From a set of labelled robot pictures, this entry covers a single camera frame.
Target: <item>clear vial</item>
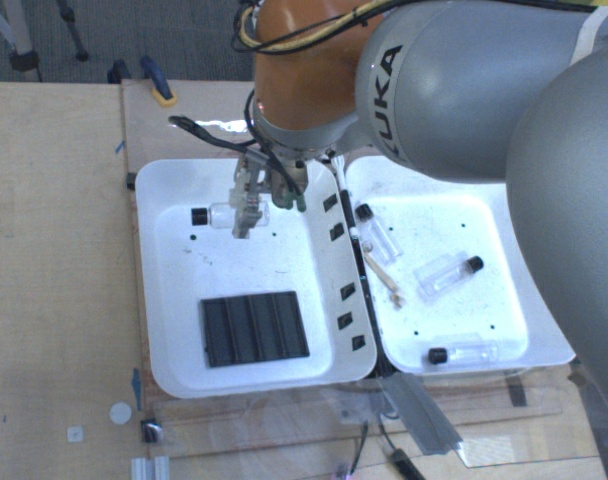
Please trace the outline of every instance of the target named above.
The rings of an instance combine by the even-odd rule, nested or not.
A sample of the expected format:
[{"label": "clear vial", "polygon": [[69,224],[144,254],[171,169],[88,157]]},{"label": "clear vial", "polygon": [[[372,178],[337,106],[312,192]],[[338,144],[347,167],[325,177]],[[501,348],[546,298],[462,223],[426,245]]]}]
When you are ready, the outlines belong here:
[{"label": "clear vial", "polygon": [[[259,211],[262,218],[256,226],[267,226],[270,214],[266,201],[260,201]],[[195,208],[193,210],[193,225],[203,226],[209,224],[217,229],[233,229],[235,226],[235,208],[228,203],[213,203],[209,208]]]},{"label": "clear vial", "polygon": [[433,262],[416,272],[420,287],[428,298],[433,298],[446,291],[451,286],[465,281],[484,268],[484,262],[479,256],[466,258],[460,253],[454,258]]},{"label": "clear vial", "polygon": [[497,361],[499,351],[494,341],[434,347],[428,351],[428,362],[434,365],[483,366]]},{"label": "clear vial", "polygon": [[393,263],[402,254],[402,248],[393,239],[368,204],[355,209],[362,248],[380,265]]}]

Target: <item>table surface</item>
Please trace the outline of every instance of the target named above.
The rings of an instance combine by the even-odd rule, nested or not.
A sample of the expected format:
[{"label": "table surface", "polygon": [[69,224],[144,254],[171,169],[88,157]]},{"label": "table surface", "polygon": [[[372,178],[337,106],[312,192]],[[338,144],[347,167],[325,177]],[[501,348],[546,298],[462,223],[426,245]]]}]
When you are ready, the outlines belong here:
[{"label": "table surface", "polygon": [[[173,113],[227,120],[240,118],[248,85],[176,87],[181,103]],[[148,90],[145,82],[131,88],[0,83],[0,479],[129,478],[132,458],[160,454],[141,441],[139,422],[147,414],[138,411],[132,386],[146,350],[125,174],[165,154],[156,143],[158,130],[175,131],[158,124],[168,109],[133,113],[133,99],[124,94],[147,94],[143,88]],[[141,147],[134,145],[138,140]],[[467,469],[449,453],[417,457],[417,467],[427,479],[605,478],[577,390],[566,380],[568,368],[544,374],[555,392],[555,410],[481,426],[462,420],[452,398],[446,412],[465,423],[458,430],[475,442],[513,429],[525,446],[547,450],[533,457],[557,460]],[[119,401],[134,411],[124,425],[109,418]],[[158,405],[158,414],[169,407]],[[212,432],[216,427],[210,425],[204,428]],[[75,426],[83,427],[83,441],[68,442],[67,429]],[[560,429],[572,437],[563,451],[555,437]],[[400,432],[395,439],[411,438]],[[396,478],[377,458],[378,442],[369,439],[356,478]],[[347,443],[353,450],[354,439]],[[201,456],[189,450],[172,458],[171,478],[240,472],[270,478],[267,472],[276,471],[279,478],[311,477],[315,468],[307,472],[303,465],[313,464],[324,447],[306,442]]]}]

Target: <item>black bottle cap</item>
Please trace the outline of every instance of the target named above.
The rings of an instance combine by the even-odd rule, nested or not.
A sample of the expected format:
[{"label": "black bottle cap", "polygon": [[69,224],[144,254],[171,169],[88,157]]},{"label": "black bottle cap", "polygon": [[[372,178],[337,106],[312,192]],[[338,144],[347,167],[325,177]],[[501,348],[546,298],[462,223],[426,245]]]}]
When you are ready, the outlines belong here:
[{"label": "black bottle cap", "polygon": [[482,268],[484,268],[484,262],[479,256],[473,256],[472,258],[467,259],[466,263],[468,263],[468,266],[471,267],[471,272],[473,274],[478,270],[482,270]]},{"label": "black bottle cap", "polygon": [[428,362],[431,364],[442,364],[448,361],[448,351],[445,348],[432,348],[428,351]]},{"label": "black bottle cap", "polygon": [[367,220],[373,218],[373,210],[371,210],[369,205],[364,203],[355,208],[355,215],[357,215],[357,218],[362,222],[366,222]]},{"label": "black bottle cap", "polygon": [[191,218],[193,226],[205,226],[208,224],[208,208],[193,208]]}]

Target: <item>transparent plastic sheet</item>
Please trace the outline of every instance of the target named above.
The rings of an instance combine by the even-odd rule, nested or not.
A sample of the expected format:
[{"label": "transparent plastic sheet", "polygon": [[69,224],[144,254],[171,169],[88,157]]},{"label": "transparent plastic sheet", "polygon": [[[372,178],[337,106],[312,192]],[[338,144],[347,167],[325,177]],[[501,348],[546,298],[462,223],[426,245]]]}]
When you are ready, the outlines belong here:
[{"label": "transparent plastic sheet", "polygon": [[[590,428],[578,417],[577,386],[566,366],[512,374],[425,377],[428,393],[463,438],[444,462],[459,470],[597,457]],[[377,379],[154,404],[163,439],[153,455],[171,457],[171,468],[195,477],[343,478],[384,465],[389,439],[422,469],[426,457],[397,415]],[[437,456],[431,463],[439,463]]]}]

